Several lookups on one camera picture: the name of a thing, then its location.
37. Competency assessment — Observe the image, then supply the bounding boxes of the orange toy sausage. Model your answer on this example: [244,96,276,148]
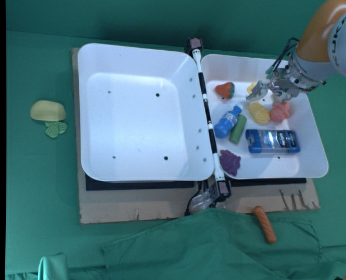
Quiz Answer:
[253,205,277,244]

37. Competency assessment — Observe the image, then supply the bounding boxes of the red toy strawberry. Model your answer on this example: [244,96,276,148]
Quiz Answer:
[214,82,236,100]

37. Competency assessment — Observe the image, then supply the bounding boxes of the green cloth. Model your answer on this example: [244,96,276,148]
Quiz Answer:
[102,208,346,280]

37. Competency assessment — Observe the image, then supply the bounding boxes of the blue and clear packet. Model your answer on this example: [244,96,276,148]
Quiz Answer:
[244,128,301,155]

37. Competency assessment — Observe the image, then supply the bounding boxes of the blue plastic bottle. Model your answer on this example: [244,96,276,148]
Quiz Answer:
[213,103,244,139]

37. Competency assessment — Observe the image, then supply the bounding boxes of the white plastic tray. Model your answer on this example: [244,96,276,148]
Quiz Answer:
[200,54,329,180]
[77,43,215,183]

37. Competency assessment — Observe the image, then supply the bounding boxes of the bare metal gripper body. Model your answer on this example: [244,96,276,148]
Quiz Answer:
[265,65,307,99]

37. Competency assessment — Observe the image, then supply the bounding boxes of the brown cardboard board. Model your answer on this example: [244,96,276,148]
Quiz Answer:
[71,47,321,226]

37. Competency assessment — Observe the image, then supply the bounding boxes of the purple toy grapes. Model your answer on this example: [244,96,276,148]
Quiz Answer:
[219,149,242,177]

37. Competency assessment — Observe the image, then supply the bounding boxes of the yellow toy corn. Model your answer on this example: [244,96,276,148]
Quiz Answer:
[247,101,271,125]

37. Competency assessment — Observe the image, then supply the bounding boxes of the thin black and white rod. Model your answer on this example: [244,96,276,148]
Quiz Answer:
[191,48,228,183]

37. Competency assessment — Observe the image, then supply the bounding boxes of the green cylinder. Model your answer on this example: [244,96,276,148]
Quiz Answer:
[228,114,247,144]

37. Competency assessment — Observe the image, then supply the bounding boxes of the green ridged toy slices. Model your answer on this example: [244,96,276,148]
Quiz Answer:
[44,120,69,139]

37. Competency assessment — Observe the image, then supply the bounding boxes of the black block with thin wires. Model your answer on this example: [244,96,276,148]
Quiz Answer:
[209,179,232,202]
[184,37,204,55]

